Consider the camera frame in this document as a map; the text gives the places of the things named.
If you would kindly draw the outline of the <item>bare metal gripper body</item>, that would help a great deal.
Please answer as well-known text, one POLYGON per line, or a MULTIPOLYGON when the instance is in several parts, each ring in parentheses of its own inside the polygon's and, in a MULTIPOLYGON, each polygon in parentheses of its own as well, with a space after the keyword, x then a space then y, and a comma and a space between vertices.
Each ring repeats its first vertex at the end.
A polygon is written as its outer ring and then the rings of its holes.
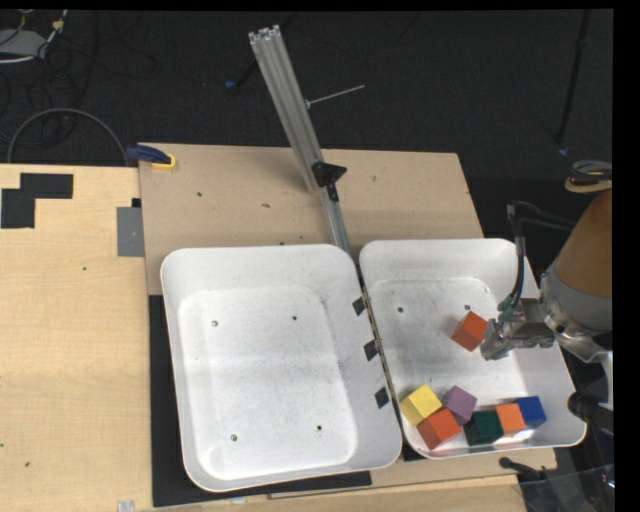
POLYGON ((508 338, 518 348, 558 344, 583 362, 600 362, 612 354, 596 341, 612 328, 607 302, 558 299, 523 299, 508 322, 508 338))

